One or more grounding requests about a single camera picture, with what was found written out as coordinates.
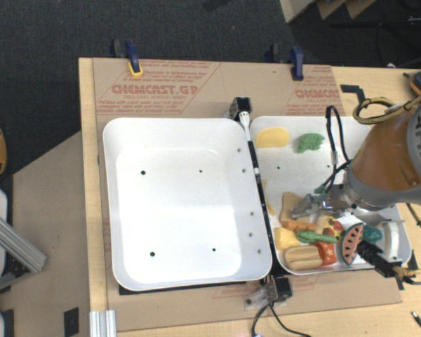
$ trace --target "wooden table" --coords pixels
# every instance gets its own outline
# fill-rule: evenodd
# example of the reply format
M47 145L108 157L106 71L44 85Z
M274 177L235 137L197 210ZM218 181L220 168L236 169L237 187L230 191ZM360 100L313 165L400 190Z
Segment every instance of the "wooden table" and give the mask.
M272 69L265 64L265 69ZM333 74L340 84L360 85L366 96L385 95L398 102L410 97L408 81L403 78L405 70L334 67ZM79 59L81 95L81 122L83 137L84 182L86 197L86 224L88 245L88 273L91 311L108 310L105 279L105 257L102 234L100 178L97 165L98 144L95 125L95 97L93 59ZM345 111L351 112L356 106L353 94L340 91ZM401 215L407 220L406 229L421 267L421 229L404 206ZM421 207L416 207L421 217ZM314 312L288 315L284 323L291 329L315 336L421 336L421 328L411 316L412 311L421 316L421 286L406 285L401 292L403 302L397 305L381 305L369 308ZM216 322L177 326L145 331L129 331L119 336L249 336L251 320ZM258 331L266 337L287 336L273 317L262 318Z

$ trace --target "black carpet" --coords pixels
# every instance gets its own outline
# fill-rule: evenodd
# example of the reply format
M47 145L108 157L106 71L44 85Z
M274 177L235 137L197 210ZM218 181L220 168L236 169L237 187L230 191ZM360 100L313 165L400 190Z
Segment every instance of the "black carpet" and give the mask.
M311 4L286 24L279 0L0 0L8 172L80 130L78 58L108 57L113 38L134 40L141 58L262 62L276 43L284 62L299 46L305 63L385 67L421 58L421 24L391 32L332 25L421 17L415 1L409 11L401 0L378 0L356 19L342 7L327 20Z

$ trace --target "toy watermelon slice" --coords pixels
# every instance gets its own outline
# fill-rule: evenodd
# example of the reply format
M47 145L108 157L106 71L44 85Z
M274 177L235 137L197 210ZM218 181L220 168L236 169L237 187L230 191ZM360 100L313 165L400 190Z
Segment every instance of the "toy watermelon slice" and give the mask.
M363 223L352 225L343 235L341 243L341 255L343 262L348 266L352 264L357 256L357 246L362 240Z

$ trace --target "empty white tray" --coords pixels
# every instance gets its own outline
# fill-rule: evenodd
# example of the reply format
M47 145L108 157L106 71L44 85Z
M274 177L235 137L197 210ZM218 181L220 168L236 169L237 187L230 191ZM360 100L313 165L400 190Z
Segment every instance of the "empty white tray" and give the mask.
M345 137L345 147L350 159L354 158L359 150L363 140L368 134L370 127L359 124L353 117L341 117L343 133ZM261 130L265 128L282 127L290 135L290 142L285 147L274 148L256 148L258 156L260 174L265 183L265 196L270 206L276 214L269 215L270 225L274 231L281 227L279 214L282 210L282 195L284 192L294 192L298 196L305 196L312 193L315 188L320 186L332 173L332 162L330 157L330 143L326 132L326 119L324 117L258 117L250 126L250 132L255 140ZM336 149L338 151L338 162L345 162L340 147L340 135L338 124L333 117L332 132ZM324 140L318 150L305 151L297 153L300 144L300 138L306 133L319 133ZM338 173L335 183L341 183L344 171ZM399 249L398 258L404 263L408 261L411 255L410 242L406 233L404 224L401 223L401 215L397 207L384 209L377 213L357 213L355 216L347 214L339 219L343 227L365 222L375 225L380 220L390 219L398 223L399 230ZM384 249L385 239L379 241L377 245ZM322 272L334 272L344 270L361 270L372 268L364 259L357 256L354 262L348 266L343 262L336 262L333 265L327 265L312 270L291 270L287 267L283 258L283 252L276 252L277 258L282 267L295 275L310 275Z
M272 255L238 123L118 118L103 143L120 285L145 291L268 274Z

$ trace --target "cardboard sheet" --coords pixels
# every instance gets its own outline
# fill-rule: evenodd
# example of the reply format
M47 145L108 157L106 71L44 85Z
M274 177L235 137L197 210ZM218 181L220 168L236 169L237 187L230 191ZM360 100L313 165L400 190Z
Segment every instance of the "cardboard sheet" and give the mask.
M328 105L344 114L332 68L305 65L293 81L290 65L238 62L141 60L144 75L133 78L127 60L93 59L108 308L119 331L251 318L244 297L259 282L157 291L121 296L112 272L109 209L102 131L108 121L129 117L222 117L237 96L249 97L254 119L267 115L323 116ZM291 277L295 295L279 314L356 308L401 302L393 279L375 271ZM338 298L333 298L337 290Z

